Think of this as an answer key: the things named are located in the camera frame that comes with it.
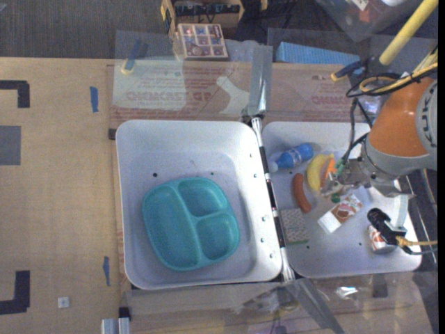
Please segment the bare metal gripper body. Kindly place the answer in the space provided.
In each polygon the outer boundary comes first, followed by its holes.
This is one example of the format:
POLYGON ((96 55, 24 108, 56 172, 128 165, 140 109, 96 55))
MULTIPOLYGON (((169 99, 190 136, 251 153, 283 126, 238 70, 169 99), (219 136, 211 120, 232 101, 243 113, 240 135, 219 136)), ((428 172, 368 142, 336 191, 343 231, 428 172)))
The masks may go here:
POLYGON ((342 185, 358 188, 371 186, 371 176, 375 171, 374 165, 365 158, 356 158, 347 160, 338 180, 342 185))

